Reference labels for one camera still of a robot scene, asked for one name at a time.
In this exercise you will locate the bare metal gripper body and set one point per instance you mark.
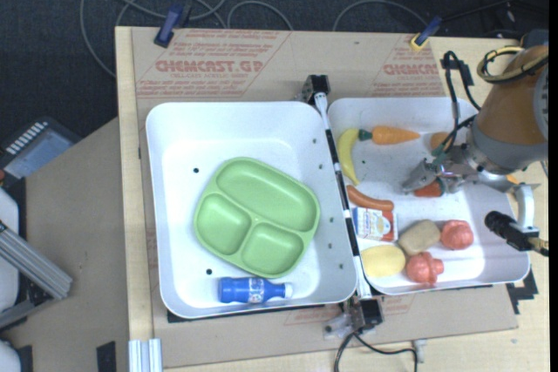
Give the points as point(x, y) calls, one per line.
point(475, 167)

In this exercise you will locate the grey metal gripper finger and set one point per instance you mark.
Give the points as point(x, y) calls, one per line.
point(417, 179)
point(453, 185)

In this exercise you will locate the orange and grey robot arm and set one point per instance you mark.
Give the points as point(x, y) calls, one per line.
point(508, 109)

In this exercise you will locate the small orange carrot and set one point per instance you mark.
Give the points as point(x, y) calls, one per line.
point(429, 190)

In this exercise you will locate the orange round toy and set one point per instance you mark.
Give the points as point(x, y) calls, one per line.
point(438, 140)

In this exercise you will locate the pink lumpy toy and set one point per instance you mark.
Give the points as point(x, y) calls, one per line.
point(457, 234)
point(423, 268)

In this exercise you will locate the large orange carrot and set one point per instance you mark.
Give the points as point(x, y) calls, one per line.
point(392, 135)

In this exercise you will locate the orange sausage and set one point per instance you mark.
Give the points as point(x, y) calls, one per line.
point(368, 199)

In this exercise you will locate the tan potato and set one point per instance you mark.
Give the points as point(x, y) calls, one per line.
point(418, 236)

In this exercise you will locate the white and red carton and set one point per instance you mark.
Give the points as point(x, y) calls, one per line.
point(375, 224)

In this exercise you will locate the yellow banana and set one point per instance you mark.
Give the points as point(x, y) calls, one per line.
point(344, 152)

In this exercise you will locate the thin black and white rod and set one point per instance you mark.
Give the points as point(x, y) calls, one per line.
point(335, 163)

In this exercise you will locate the white plastic tray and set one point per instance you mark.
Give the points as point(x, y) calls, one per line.
point(183, 209)
point(462, 270)

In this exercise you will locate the yellow lemon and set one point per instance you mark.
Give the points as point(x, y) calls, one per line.
point(383, 260)

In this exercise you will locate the green divided plate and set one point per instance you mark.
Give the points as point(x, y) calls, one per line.
point(257, 213)

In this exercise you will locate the brown cardboard board red print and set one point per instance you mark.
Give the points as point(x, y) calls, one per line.
point(261, 65)

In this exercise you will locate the blue plastic bottle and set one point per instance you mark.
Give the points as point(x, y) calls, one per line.
point(244, 290)

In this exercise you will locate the black cylinder on white bracket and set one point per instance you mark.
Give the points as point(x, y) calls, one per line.
point(508, 228)

